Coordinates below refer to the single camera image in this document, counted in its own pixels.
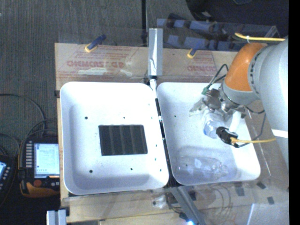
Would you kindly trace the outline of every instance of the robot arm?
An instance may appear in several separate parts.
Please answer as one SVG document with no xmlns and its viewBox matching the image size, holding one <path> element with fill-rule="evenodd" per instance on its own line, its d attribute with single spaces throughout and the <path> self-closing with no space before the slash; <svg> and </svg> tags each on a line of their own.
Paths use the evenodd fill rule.
<svg viewBox="0 0 300 225">
<path fill-rule="evenodd" d="M 226 117 L 257 99 L 288 167 L 288 39 L 276 45 L 246 44 L 219 89 L 209 90 L 203 103 Z"/>
</svg>

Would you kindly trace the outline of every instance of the wires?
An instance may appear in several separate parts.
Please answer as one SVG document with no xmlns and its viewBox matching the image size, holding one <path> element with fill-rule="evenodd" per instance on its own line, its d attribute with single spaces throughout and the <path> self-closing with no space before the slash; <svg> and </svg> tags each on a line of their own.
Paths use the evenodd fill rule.
<svg viewBox="0 0 300 225">
<path fill-rule="evenodd" d="M 183 212 L 181 207 L 175 207 L 175 206 L 173 206 L 173 204 L 171 204 L 171 208 L 174 212 L 176 212 L 178 214 L 181 214 Z"/>
<path fill-rule="evenodd" d="M 42 129 L 42 130 L 39 130 L 39 132 L 46 132 L 46 131 L 48 130 L 47 127 L 46 127 L 46 121 L 47 121 L 47 119 L 45 118 L 45 113 L 44 113 L 44 111 L 42 110 L 42 108 L 41 108 L 34 100 L 32 100 L 32 99 L 30 99 L 30 98 L 28 98 L 28 97 L 25 97 L 25 96 L 20 96 L 20 95 L 12 94 L 12 93 L 1 93 L 1 94 L 0 94 L 0 97 L 5 97 L 5 96 L 6 96 L 6 97 L 23 98 L 23 99 L 25 99 L 25 100 L 31 102 L 31 103 L 38 109 L 38 111 L 40 112 L 41 117 L 42 117 L 42 121 L 39 122 L 38 124 L 43 123 L 43 129 Z M 30 132 L 28 133 L 28 136 L 32 133 L 32 130 L 33 130 L 38 124 L 36 124 L 36 125 L 30 130 Z M 4 137 L 8 137 L 8 138 L 10 138 L 12 141 L 14 141 L 14 144 L 15 144 L 15 146 L 16 146 L 15 156 L 17 156 L 18 153 L 19 153 L 19 150 L 20 150 L 20 145 L 22 145 L 22 143 L 19 144 L 19 142 L 18 142 L 14 137 L 12 137 L 12 136 L 10 136 L 10 135 L 3 134 L 3 133 L 0 133 L 0 135 L 1 135 L 1 136 L 4 136 Z"/>
<path fill-rule="evenodd" d="M 270 138 L 270 139 L 265 139 L 265 140 L 240 140 L 240 139 L 237 139 L 237 138 L 234 138 L 232 137 L 231 138 L 231 142 L 232 143 L 269 143 L 269 142 L 272 142 L 272 141 L 275 141 L 276 138 Z"/>
<path fill-rule="evenodd" d="M 19 153 L 19 149 L 20 149 L 19 142 L 13 136 L 11 136 L 11 135 L 0 133 L 0 136 L 7 137 L 7 138 L 11 139 L 14 142 L 14 145 L 16 147 L 16 149 L 15 149 L 15 156 L 17 156 L 18 153 Z M 3 152 L 4 155 L 6 155 L 6 152 L 3 150 L 3 148 L 1 148 L 0 150 L 1 150 L 1 152 Z"/>
<path fill-rule="evenodd" d="M 264 114 L 264 117 L 263 117 L 263 121 L 262 121 L 262 128 L 261 128 L 261 131 L 259 133 L 259 135 L 257 135 L 253 140 L 240 140 L 240 139 L 236 139 L 234 137 L 231 137 L 231 142 L 232 144 L 234 143 L 244 143 L 244 144 L 241 144 L 241 145 L 237 145 L 239 148 L 240 147 L 243 147 L 249 143 L 269 143 L 269 142 L 272 142 L 272 141 L 275 141 L 276 138 L 270 138 L 270 139 L 266 139 L 266 140 L 257 140 L 257 138 L 259 138 L 262 134 L 263 134 L 263 127 L 264 127 L 264 123 L 266 121 L 266 114 Z"/>
<path fill-rule="evenodd" d="M 38 134 L 38 133 L 43 133 L 43 132 L 47 132 L 47 131 L 48 131 L 48 132 L 57 133 L 57 131 L 54 130 L 54 129 L 41 129 L 41 130 L 34 131 L 34 132 L 28 134 L 28 135 L 27 135 L 27 138 L 30 137 L 30 136 L 32 136 L 32 135 L 36 135 L 36 134 Z"/>
<path fill-rule="evenodd" d="M 221 79 L 225 78 L 226 75 L 221 76 L 220 78 L 217 79 L 217 76 L 219 75 L 219 73 L 222 71 L 223 68 L 226 68 L 227 71 L 229 70 L 227 64 L 223 64 L 220 67 L 220 69 L 217 71 L 216 75 L 212 78 L 210 83 L 203 89 L 202 95 L 206 95 L 206 93 L 209 90 L 209 88 L 211 87 L 211 85 L 213 85 L 214 83 L 216 83 L 216 82 L 220 81 Z"/>
<path fill-rule="evenodd" d="M 23 98 L 29 102 L 31 102 L 32 104 L 34 104 L 34 106 L 39 110 L 39 112 L 41 113 L 41 116 L 42 116 L 42 119 L 43 120 L 46 120 L 45 118 L 45 114 L 43 112 L 43 110 L 41 109 L 41 107 L 35 102 L 33 101 L 32 99 L 28 98 L 28 97 L 24 97 L 24 96 L 20 96 L 20 95 L 17 95 L 17 94 L 12 94 L 12 93 L 1 93 L 0 94 L 0 97 L 3 97 L 3 96 L 11 96 L 11 97 L 17 97 L 17 98 Z"/>
<path fill-rule="evenodd" d="M 253 111 L 252 109 L 250 109 L 248 106 L 245 106 L 245 108 L 247 108 L 250 112 L 252 112 L 252 113 L 256 113 L 256 114 L 262 114 L 262 113 L 264 113 L 264 109 L 263 110 L 261 110 L 260 112 L 255 112 L 255 111 Z"/>
<path fill-rule="evenodd" d="M 285 38 L 276 38 L 276 37 L 250 37 L 244 36 L 240 33 L 235 33 L 232 36 L 235 40 L 238 41 L 247 41 L 248 43 L 257 42 L 257 43 L 279 43 L 285 40 Z"/>
<path fill-rule="evenodd" d="M 231 200 L 231 194 L 226 186 L 223 186 L 221 184 L 214 184 L 210 186 L 210 189 L 212 191 L 216 191 L 221 196 L 222 206 L 218 210 L 212 210 L 213 214 L 210 219 L 210 221 L 213 224 L 228 224 L 234 221 L 234 215 L 233 215 L 233 202 Z M 222 193 L 222 190 L 226 190 L 227 196 Z M 225 205 L 225 198 L 228 199 L 228 204 Z"/>
</svg>

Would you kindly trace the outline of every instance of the white plastic tray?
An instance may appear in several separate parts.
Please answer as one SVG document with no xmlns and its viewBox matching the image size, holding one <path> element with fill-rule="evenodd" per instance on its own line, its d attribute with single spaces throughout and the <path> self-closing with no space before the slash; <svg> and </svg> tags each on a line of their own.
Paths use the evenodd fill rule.
<svg viewBox="0 0 300 225">
<path fill-rule="evenodd" d="M 152 90 L 141 83 L 68 82 L 60 90 L 64 182 L 89 195 L 163 187 L 169 179 Z M 143 125 L 147 154 L 102 156 L 99 125 Z"/>
<path fill-rule="evenodd" d="M 182 185 L 256 179 L 261 169 L 252 144 L 235 148 L 220 139 L 212 139 L 201 130 L 200 115 L 189 116 L 207 85 L 164 82 L 157 88 L 174 178 Z M 237 134 L 239 139 L 250 140 L 244 119 L 240 121 Z M 218 177 L 210 173 L 211 167 L 218 164 L 216 161 L 227 167 L 226 175 Z"/>
</svg>

